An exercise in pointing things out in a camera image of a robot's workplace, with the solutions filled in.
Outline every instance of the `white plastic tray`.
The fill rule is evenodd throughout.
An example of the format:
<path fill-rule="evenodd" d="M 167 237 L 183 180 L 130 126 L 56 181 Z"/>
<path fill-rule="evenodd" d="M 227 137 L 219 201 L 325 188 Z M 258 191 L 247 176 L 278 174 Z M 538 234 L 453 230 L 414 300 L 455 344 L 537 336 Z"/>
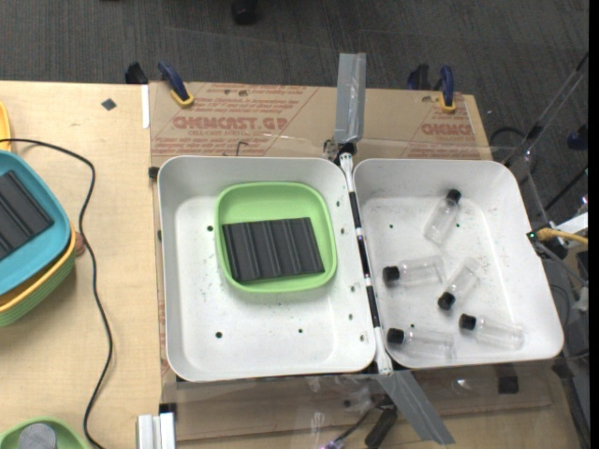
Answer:
<path fill-rule="evenodd" d="M 372 159 L 356 166 L 354 179 L 385 332 L 414 325 L 415 331 L 452 333 L 456 341 L 451 360 L 411 355 L 388 345 L 398 363 L 430 368 L 545 359 L 560 352 L 562 326 L 542 262 L 526 237 L 531 230 L 528 216 L 508 169 L 491 161 Z M 423 227 L 450 188 L 462 193 L 460 226 L 438 247 L 422 236 Z M 466 256 L 483 263 L 480 281 L 463 310 L 448 315 L 438 308 L 443 292 L 439 285 L 385 285 L 385 266 L 431 254 L 442 256 L 447 277 Z M 521 325 L 524 346 L 514 351 L 476 343 L 459 331 L 462 312 Z"/>
<path fill-rule="evenodd" d="M 325 199 L 338 267 L 318 289 L 253 294 L 220 274 L 217 197 L 248 181 L 297 181 Z M 345 373 L 366 368 L 375 341 L 342 171 L 318 158 L 179 156 L 158 174 L 166 349 L 190 382 Z"/>

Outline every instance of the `green plastic container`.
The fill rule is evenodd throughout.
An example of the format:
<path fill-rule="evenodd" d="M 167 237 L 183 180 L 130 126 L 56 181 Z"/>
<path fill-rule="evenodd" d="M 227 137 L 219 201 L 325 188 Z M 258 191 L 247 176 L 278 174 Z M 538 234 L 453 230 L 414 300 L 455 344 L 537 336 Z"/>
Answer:
<path fill-rule="evenodd" d="M 29 419 L 0 433 L 0 449 L 19 449 L 19 436 L 26 427 L 36 423 L 46 424 L 53 429 L 56 433 L 57 449 L 90 449 L 89 444 L 67 423 L 48 416 Z"/>
<path fill-rule="evenodd" d="M 324 272 L 243 283 L 234 280 L 222 225 L 290 218 L 310 218 Z M 230 186 L 218 197 L 214 222 L 221 269 L 228 282 L 238 289 L 254 293 L 303 291 L 323 286 L 335 274 L 337 253 L 329 210 L 323 197 L 306 184 L 265 181 Z"/>

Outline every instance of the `gray carpet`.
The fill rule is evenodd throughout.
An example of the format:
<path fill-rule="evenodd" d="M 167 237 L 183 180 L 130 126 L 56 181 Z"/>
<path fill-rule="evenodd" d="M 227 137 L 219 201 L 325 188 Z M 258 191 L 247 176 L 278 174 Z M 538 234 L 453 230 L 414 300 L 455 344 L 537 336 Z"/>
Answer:
<path fill-rule="evenodd" d="M 0 78 L 122 83 L 137 61 L 157 80 L 165 59 L 185 80 L 335 86 L 339 53 L 364 51 L 369 88 L 405 89 L 419 65 L 433 86 L 450 65 L 514 145 L 496 130 L 527 133 L 589 49 L 590 0 L 259 0 L 249 26 L 232 1 L 0 0 Z M 587 194 L 588 153 L 566 145 L 587 114 L 584 78 L 535 147 L 531 219 L 566 221 Z"/>

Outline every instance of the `vial with black cap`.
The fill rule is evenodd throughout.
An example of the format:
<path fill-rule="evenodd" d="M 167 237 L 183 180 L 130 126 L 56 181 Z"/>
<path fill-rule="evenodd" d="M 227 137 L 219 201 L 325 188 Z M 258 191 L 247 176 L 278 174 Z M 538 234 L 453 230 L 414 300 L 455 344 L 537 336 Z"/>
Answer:
<path fill-rule="evenodd" d="M 456 189 L 447 192 L 435 206 L 429 221 L 424 226 L 424 236 L 441 246 L 446 240 L 449 229 L 458 218 L 461 193 Z"/>
<path fill-rule="evenodd" d="M 422 286 L 442 283 L 445 280 L 443 259 L 438 255 L 400 261 L 383 268 L 387 285 Z"/>
<path fill-rule="evenodd" d="M 460 316 L 460 329 L 479 343 L 517 350 L 524 345 L 524 332 L 518 325 L 489 319 L 487 316 Z"/>
<path fill-rule="evenodd" d="M 411 355 L 443 359 L 452 359 L 455 356 L 453 335 L 431 329 L 410 327 L 404 330 L 392 327 L 387 332 L 387 344 Z"/>
<path fill-rule="evenodd" d="M 472 257 L 464 260 L 458 270 L 447 282 L 446 290 L 437 299 L 439 308 L 451 311 L 458 308 L 470 295 L 478 282 L 482 264 Z"/>

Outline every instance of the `office chair wheel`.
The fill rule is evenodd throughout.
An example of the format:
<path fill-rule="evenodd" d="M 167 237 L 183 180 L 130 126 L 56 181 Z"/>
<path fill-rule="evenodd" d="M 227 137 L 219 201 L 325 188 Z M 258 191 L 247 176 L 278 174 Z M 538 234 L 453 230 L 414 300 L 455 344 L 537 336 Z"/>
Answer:
<path fill-rule="evenodd" d="M 253 0 L 235 0 L 231 4 L 235 23 L 247 25 L 256 19 L 256 3 Z"/>

